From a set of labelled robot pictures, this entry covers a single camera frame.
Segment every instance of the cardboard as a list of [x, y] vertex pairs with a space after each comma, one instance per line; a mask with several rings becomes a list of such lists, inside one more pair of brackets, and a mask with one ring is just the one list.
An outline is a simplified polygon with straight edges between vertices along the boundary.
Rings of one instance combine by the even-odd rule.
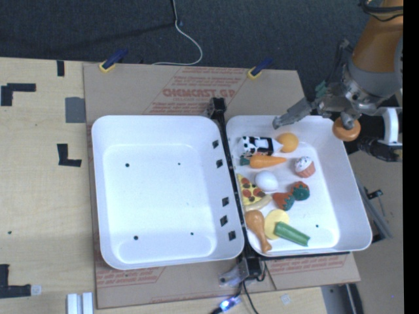
[[[247, 69], [118, 64], [102, 73], [96, 63], [85, 63], [84, 92], [88, 163], [94, 231], [98, 308], [229, 296], [235, 288], [219, 285], [219, 274], [236, 260], [167, 266], [130, 271], [109, 267], [99, 248], [91, 128], [105, 115], [200, 115], [212, 97], [223, 97], [225, 118], [236, 115], [283, 114], [303, 97], [296, 71], [264, 70], [246, 77]], [[250, 292], [268, 292], [359, 281], [352, 254], [286, 258], [268, 261], [269, 277], [249, 285]]]

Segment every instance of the blue and yellow clamp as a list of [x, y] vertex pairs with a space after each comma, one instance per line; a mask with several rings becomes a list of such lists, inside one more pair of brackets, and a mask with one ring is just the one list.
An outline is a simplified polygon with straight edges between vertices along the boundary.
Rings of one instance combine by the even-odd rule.
[[115, 68], [115, 63], [118, 63], [124, 58], [128, 53], [128, 49], [119, 49], [107, 60], [99, 64], [99, 69], [103, 73], [108, 73]]
[[272, 58], [265, 58], [260, 64], [256, 65], [255, 67], [252, 67], [248, 72], [247, 76], [251, 80], [255, 80], [257, 77], [259, 77], [262, 73], [263, 69], [266, 69], [269, 67], [274, 60]]

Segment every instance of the pizza slice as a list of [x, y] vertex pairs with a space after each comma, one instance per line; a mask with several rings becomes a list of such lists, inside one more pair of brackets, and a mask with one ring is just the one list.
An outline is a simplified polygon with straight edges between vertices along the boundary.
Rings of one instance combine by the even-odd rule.
[[240, 184], [240, 193], [245, 211], [260, 209], [266, 206], [272, 200], [272, 196], [270, 194], [263, 192], [248, 178], [238, 173], [237, 179]]

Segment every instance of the white tray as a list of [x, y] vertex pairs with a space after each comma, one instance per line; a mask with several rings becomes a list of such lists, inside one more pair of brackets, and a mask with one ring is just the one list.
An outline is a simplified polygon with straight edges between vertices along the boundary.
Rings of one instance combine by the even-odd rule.
[[92, 128], [104, 260], [120, 270], [231, 259], [244, 247], [217, 125], [104, 116]]
[[[268, 170], [280, 182], [278, 192], [288, 192], [291, 184], [297, 181], [309, 186], [310, 197], [296, 201], [287, 213], [289, 225], [311, 238], [308, 247], [285, 239], [269, 240], [272, 250], [263, 253], [259, 240], [248, 230], [250, 245], [259, 254], [270, 257], [366, 249], [372, 239], [371, 227], [343, 142], [332, 133], [333, 122], [320, 116], [306, 116], [299, 122], [275, 130], [273, 119], [274, 116], [235, 116], [227, 122], [234, 170], [253, 183], [256, 173], [261, 171], [239, 165], [236, 142], [242, 136], [276, 138], [287, 131], [298, 136], [300, 143], [295, 151], [274, 154], [288, 160]], [[296, 175], [293, 169], [295, 159], [300, 156], [309, 156], [315, 163], [316, 172], [307, 179]], [[272, 201], [261, 211], [266, 216], [274, 208], [277, 207]]]

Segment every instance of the carrot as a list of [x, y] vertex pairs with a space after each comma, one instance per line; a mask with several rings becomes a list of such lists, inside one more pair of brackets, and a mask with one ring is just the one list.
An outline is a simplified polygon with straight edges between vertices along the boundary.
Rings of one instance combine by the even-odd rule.
[[274, 166], [284, 163], [287, 158], [268, 156], [265, 154], [254, 154], [250, 160], [240, 159], [240, 165], [250, 165], [253, 169], [262, 169], [264, 167]]

